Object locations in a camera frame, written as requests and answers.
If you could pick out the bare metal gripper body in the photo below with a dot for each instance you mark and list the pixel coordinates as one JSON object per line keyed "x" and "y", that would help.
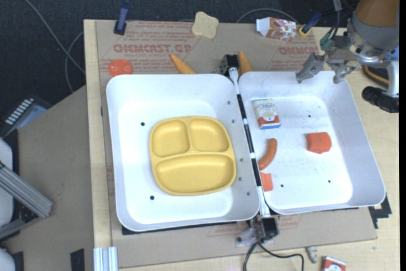
{"x": 344, "y": 54}

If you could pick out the beige bread slice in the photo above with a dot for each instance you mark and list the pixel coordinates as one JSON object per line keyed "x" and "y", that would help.
{"x": 204, "y": 25}

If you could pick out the yellow divided plate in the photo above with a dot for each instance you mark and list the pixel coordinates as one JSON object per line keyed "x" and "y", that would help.
{"x": 193, "y": 173}

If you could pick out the red and white packet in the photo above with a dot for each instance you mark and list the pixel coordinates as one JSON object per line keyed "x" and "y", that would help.
{"x": 333, "y": 264}

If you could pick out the orange rounded block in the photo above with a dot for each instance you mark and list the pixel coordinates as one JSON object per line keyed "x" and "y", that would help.
{"x": 318, "y": 142}

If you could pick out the white plastic tray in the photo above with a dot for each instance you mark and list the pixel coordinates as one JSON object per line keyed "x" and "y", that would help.
{"x": 133, "y": 98}
{"x": 317, "y": 181}

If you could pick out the orange carrot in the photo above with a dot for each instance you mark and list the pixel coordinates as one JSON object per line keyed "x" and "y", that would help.
{"x": 182, "y": 66}
{"x": 245, "y": 63}

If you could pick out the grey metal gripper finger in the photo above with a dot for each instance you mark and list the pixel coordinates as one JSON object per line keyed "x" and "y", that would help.
{"x": 309, "y": 70}
{"x": 340, "y": 73}

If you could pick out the brown cardboard board red print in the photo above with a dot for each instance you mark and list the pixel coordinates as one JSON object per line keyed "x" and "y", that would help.
{"x": 158, "y": 47}

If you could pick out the black cylinder on white bracket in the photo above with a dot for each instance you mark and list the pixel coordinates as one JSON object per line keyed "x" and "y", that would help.
{"x": 380, "y": 100}

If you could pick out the thin black and white rod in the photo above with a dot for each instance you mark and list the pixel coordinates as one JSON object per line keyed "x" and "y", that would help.
{"x": 249, "y": 139}

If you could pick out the orange and white carton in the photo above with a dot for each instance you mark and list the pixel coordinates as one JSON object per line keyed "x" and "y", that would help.
{"x": 279, "y": 29}

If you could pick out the white red and blue carton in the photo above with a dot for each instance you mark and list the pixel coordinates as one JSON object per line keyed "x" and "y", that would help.
{"x": 266, "y": 114}

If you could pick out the small orange cube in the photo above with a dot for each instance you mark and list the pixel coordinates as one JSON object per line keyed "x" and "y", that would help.
{"x": 267, "y": 181}

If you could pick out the orange sausage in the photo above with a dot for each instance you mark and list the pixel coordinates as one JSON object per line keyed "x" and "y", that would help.
{"x": 269, "y": 154}

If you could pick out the red round disc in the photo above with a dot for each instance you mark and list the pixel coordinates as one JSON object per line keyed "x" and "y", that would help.
{"x": 120, "y": 67}

